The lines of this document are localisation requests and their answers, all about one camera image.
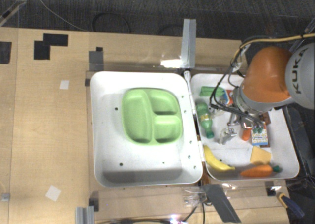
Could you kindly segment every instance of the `wire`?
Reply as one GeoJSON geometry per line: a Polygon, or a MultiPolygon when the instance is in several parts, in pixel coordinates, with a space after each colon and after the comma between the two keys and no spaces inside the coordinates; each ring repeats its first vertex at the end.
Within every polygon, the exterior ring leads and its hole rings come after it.
{"type": "Polygon", "coordinates": [[[195,207],[193,208],[193,210],[191,211],[191,213],[188,214],[188,215],[183,219],[184,222],[187,221],[187,220],[189,219],[189,217],[194,214],[194,212],[196,211],[197,207],[198,207],[198,206],[195,206],[195,207]]]}
{"type": "Polygon", "coordinates": [[[227,81],[229,82],[229,84],[230,84],[231,86],[233,86],[233,87],[237,88],[238,86],[235,86],[234,84],[232,84],[232,82],[231,82],[231,80],[230,80],[230,78],[231,78],[231,74],[232,74],[232,71],[230,71],[230,73],[229,73],[229,75],[228,75],[228,79],[227,79],[227,81]]]}
{"type": "Polygon", "coordinates": [[[162,224],[169,224],[170,223],[170,221],[154,220],[154,219],[141,219],[141,220],[132,221],[132,223],[140,223],[140,222],[157,222],[157,223],[162,223],[162,224]]]}
{"type": "Polygon", "coordinates": [[[284,38],[284,37],[292,37],[292,36],[295,36],[295,34],[292,34],[292,35],[254,35],[254,36],[250,36],[250,37],[245,38],[242,41],[242,44],[245,44],[246,42],[251,41],[251,40],[261,39],[261,38],[266,38],[266,39],[268,39],[268,38],[284,38]]]}
{"type": "Polygon", "coordinates": [[[56,17],[60,18],[61,20],[63,20],[64,22],[66,22],[67,24],[81,30],[81,31],[85,31],[85,32],[88,32],[88,30],[85,30],[85,29],[82,29],[72,23],[70,23],[69,21],[67,21],[66,19],[64,19],[63,17],[59,16],[56,12],[52,11],[49,7],[47,7],[47,5],[43,2],[43,0],[39,0],[41,2],[41,4],[48,10],[50,11],[52,14],[54,14],[56,17]]]}
{"type": "Polygon", "coordinates": [[[202,213],[203,213],[203,220],[202,223],[205,224],[206,222],[206,213],[205,213],[205,206],[202,203],[202,213]]]}
{"type": "Polygon", "coordinates": [[[304,38],[311,38],[314,37],[314,33],[311,34],[304,34],[304,35],[297,35],[297,36],[291,36],[291,37],[281,37],[281,38],[259,38],[259,39],[253,39],[250,41],[247,41],[245,43],[242,43],[239,49],[235,52],[232,60],[234,61],[240,54],[241,50],[253,43],[259,43],[259,42],[270,42],[270,43],[279,43],[279,42],[288,42],[292,40],[299,40],[299,39],[304,39],[304,38]]]}
{"type": "Polygon", "coordinates": [[[129,26],[127,20],[122,15],[112,13],[112,12],[101,12],[101,13],[95,15],[93,17],[93,20],[92,20],[92,31],[94,31],[94,32],[96,31],[95,24],[96,24],[97,20],[103,15],[114,15],[114,16],[120,17],[123,20],[124,24],[127,26],[128,33],[131,33],[131,29],[130,29],[130,26],[129,26]]]}
{"type": "Polygon", "coordinates": [[[245,78],[245,76],[240,72],[240,70],[237,70],[236,72],[237,72],[238,76],[242,77],[243,79],[245,78]]]}
{"type": "Polygon", "coordinates": [[[227,107],[227,106],[224,106],[222,104],[220,104],[217,99],[216,99],[216,92],[217,92],[217,89],[219,87],[219,85],[221,84],[222,80],[226,77],[226,75],[232,70],[232,66],[230,66],[226,72],[224,73],[224,75],[222,76],[222,78],[220,79],[220,81],[217,83],[216,87],[213,89],[212,93],[211,93],[211,96],[210,96],[210,106],[214,109],[221,109],[223,111],[226,111],[226,112],[229,112],[229,113],[233,113],[233,114],[236,114],[238,116],[242,116],[242,117],[246,117],[248,119],[250,119],[251,121],[253,122],[256,122],[257,124],[261,125],[261,121],[260,119],[258,118],[255,118],[253,116],[250,116],[248,114],[245,114],[243,113],[242,111],[238,110],[238,109],[233,109],[231,107],[227,107]],[[214,98],[215,102],[216,102],[216,105],[212,104],[212,99],[214,98]]]}

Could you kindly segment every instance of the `black tape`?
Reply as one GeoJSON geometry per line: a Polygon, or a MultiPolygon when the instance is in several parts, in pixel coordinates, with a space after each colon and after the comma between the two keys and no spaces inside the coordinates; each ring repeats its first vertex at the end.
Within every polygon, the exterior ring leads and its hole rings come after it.
{"type": "Polygon", "coordinates": [[[85,79],[85,86],[89,87],[90,86],[90,79],[85,79]]]}
{"type": "Polygon", "coordinates": [[[11,47],[11,42],[0,42],[0,64],[10,63],[11,47]]]}
{"type": "Polygon", "coordinates": [[[94,212],[99,211],[98,198],[89,198],[89,206],[94,206],[94,212]]]}
{"type": "Polygon", "coordinates": [[[68,35],[44,33],[45,46],[68,46],[68,35]]]}
{"type": "Polygon", "coordinates": [[[2,14],[2,17],[6,18],[10,14],[11,14],[11,11],[7,10],[5,13],[2,14]]]}
{"type": "Polygon", "coordinates": [[[35,41],[34,60],[50,60],[50,46],[44,45],[43,41],[35,41]]]}
{"type": "Polygon", "coordinates": [[[276,190],[274,188],[274,182],[273,181],[266,181],[265,186],[266,186],[266,192],[267,192],[268,197],[276,196],[276,190]]]}
{"type": "Polygon", "coordinates": [[[103,52],[89,51],[90,64],[104,64],[103,52]]]}

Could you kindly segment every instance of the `white sink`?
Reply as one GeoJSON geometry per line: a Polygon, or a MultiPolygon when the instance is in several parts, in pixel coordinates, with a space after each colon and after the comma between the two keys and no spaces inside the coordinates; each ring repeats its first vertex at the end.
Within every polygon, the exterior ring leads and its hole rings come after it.
{"type": "MultiPolygon", "coordinates": [[[[214,87],[221,79],[222,74],[197,74],[191,79],[191,89],[193,98],[196,103],[209,103],[209,97],[200,97],[200,89],[202,86],[214,87]]],[[[240,85],[243,78],[238,75],[231,76],[231,82],[235,85],[240,85]]],[[[222,81],[220,87],[226,90],[233,90],[233,87],[228,83],[227,77],[222,81]]],[[[201,128],[200,137],[203,145],[207,145],[213,152],[216,158],[224,163],[234,166],[235,171],[217,172],[209,165],[207,166],[209,174],[220,181],[238,181],[238,180],[275,180],[275,179],[291,179],[299,173],[299,162],[294,150],[289,129],[287,127],[282,110],[269,111],[271,124],[267,126],[269,148],[264,150],[272,154],[271,164],[279,165],[282,172],[275,173],[266,178],[244,178],[240,172],[251,165],[250,158],[253,145],[250,141],[243,141],[240,137],[240,126],[234,126],[237,136],[227,141],[226,144],[218,143],[221,131],[227,127],[227,122],[230,118],[230,113],[223,113],[220,116],[213,118],[212,130],[215,137],[207,139],[204,130],[201,128]]]]}
{"type": "Polygon", "coordinates": [[[98,72],[90,82],[94,172],[105,187],[192,184],[202,175],[196,131],[185,80],[173,73],[98,72]],[[183,134],[174,142],[140,145],[122,125],[122,100],[134,88],[171,92],[178,100],[183,134]]]}

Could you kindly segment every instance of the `white sticker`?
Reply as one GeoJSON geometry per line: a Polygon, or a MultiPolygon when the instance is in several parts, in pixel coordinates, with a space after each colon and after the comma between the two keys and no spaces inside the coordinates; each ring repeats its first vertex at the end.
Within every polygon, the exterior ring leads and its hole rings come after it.
{"type": "Polygon", "coordinates": [[[59,89],[69,89],[69,83],[70,83],[70,81],[69,80],[62,80],[61,82],[60,82],[60,87],[59,87],[59,89]]]}
{"type": "Polygon", "coordinates": [[[56,202],[60,193],[61,190],[59,190],[57,187],[50,186],[45,196],[51,199],[52,201],[56,202]]]}

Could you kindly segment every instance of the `wooden table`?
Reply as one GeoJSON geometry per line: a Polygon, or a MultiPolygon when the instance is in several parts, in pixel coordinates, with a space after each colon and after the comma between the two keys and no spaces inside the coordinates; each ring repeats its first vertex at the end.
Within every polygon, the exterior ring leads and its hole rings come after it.
{"type": "MultiPolygon", "coordinates": [[[[75,208],[87,207],[93,183],[85,87],[89,51],[103,47],[105,69],[153,69],[162,59],[178,58],[181,38],[0,28],[0,41],[12,42],[10,64],[0,64],[0,188],[11,197],[0,202],[0,223],[73,224],[75,208]],[[44,33],[67,34],[69,45],[51,46],[50,60],[34,60],[34,41],[42,41],[44,33]],[[62,80],[69,81],[68,89],[60,89],[62,80]],[[57,201],[45,196],[50,186],[61,190],[57,201]]],[[[226,68],[239,44],[197,39],[196,66],[226,68]]],[[[275,185],[287,193],[284,181],[275,185]]],[[[258,196],[231,199],[243,223],[288,223],[276,198],[264,195],[264,183],[239,186],[262,190],[258,196]]],[[[108,191],[107,200],[110,193],[119,194],[108,191]]],[[[139,207],[147,202],[133,202],[130,212],[143,216],[139,207]]],[[[124,212],[117,206],[110,211],[117,218],[124,212]]],[[[221,223],[213,207],[206,211],[206,223],[221,223]]],[[[200,209],[196,212],[189,223],[202,222],[200,209]]]]}

